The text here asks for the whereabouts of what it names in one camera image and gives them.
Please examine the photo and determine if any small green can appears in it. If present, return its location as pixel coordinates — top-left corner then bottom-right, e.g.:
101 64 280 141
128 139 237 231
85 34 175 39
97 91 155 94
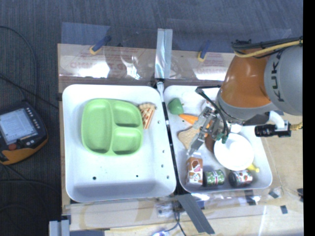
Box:
202 169 226 188

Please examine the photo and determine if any green divided plate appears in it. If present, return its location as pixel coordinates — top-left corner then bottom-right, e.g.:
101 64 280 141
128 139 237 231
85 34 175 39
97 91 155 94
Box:
81 98 144 156

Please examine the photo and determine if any thin black and white rod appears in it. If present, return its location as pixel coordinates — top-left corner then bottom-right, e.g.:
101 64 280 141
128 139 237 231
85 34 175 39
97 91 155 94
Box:
156 81 182 195

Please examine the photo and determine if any white plastic tray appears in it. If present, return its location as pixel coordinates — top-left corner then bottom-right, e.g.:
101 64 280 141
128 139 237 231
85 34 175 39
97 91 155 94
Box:
62 84 177 203
163 85 273 194

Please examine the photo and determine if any brown cardboard board, red print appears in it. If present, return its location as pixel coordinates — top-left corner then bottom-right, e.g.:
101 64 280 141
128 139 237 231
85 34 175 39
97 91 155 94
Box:
57 43 284 231

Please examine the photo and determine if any green toy pepper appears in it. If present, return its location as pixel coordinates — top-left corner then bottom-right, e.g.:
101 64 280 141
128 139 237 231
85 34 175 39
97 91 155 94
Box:
167 97 185 116

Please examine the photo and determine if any brown toy biscuit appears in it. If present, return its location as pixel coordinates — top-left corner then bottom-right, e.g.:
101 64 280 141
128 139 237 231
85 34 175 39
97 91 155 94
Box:
204 133 217 153

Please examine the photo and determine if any toy pizza slice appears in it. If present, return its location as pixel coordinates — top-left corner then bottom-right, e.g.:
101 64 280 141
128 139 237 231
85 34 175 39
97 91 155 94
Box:
137 102 158 130

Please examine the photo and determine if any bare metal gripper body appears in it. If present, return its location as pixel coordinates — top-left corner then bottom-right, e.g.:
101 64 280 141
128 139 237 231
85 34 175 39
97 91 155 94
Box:
192 106 221 135

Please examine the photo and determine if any orange toy carrot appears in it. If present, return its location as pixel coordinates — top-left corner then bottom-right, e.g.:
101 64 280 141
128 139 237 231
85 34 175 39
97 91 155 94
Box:
178 113 211 130

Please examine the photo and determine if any toy bread slice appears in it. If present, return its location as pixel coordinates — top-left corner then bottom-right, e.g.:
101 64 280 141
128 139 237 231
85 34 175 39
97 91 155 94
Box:
177 128 201 150

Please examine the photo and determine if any white bowl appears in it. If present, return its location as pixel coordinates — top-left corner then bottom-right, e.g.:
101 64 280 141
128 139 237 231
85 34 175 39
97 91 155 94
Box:
213 132 255 172

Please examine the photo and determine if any black cylinder on white bracket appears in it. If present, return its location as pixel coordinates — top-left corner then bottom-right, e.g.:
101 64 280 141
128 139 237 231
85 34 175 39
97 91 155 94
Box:
254 110 292 138

